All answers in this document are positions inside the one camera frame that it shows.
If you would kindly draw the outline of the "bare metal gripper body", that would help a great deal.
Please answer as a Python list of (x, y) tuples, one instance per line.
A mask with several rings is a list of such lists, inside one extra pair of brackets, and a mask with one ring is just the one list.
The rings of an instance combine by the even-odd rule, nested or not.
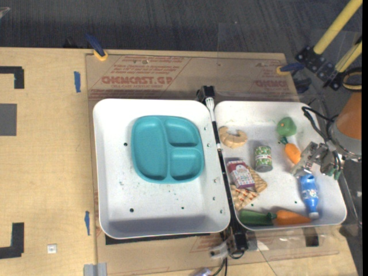
[(346, 161), (360, 163), (361, 156), (349, 151), (340, 144), (328, 142), (321, 155), (320, 171), (324, 175), (340, 175), (343, 172)]

